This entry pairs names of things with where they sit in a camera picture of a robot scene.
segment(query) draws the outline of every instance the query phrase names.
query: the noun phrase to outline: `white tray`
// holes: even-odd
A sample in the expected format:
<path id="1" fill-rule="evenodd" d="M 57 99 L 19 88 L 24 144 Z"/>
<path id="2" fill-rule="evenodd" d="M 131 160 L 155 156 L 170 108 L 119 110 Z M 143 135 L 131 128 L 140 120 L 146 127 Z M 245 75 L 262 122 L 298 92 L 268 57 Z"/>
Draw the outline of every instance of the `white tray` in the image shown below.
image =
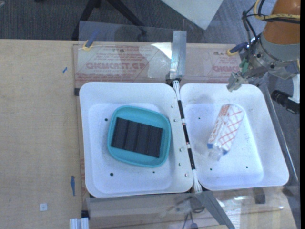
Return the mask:
<path id="1" fill-rule="evenodd" d="M 85 181 L 90 194 L 108 198 L 181 193 L 192 187 L 193 173 L 173 88 L 161 83 L 87 83 L 80 90 L 80 103 Z M 120 162 L 110 155 L 107 149 L 109 122 L 115 109 L 122 105 L 147 108 L 169 119 L 172 140 L 163 165 L 140 167 Z"/>
<path id="2" fill-rule="evenodd" d="M 245 84 L 229 92 L 225 84 L 186 84 L 180 90 L 198 180 L 209 190 L 284 185 L 287 165 L 259 88 Z M 207 142 L 223 104 L 237 104 L 245 116 L 231 150 L 213 161 Z"/>
<path id="3" fill-rule="evenodd" d="M 262 92 L 243 85 L 186 84 L 181 99 L 199 182 L 209 190 L 284 185 L 288 169 Z M 85 181 L 97 198 L 181 193 L 193 185 L 179 107 L 173 88 L 163 83 L 87 83 L 80 90 Z M 231 151 L 220 161 L 207 157 L 206 143 L 223 104 L 245 111 Z M 172 129 L 169 157 L 156 168 L 114 159 L 107 150 L 109 122 L 115 109 L 132 105 L 165 115 Z"/>

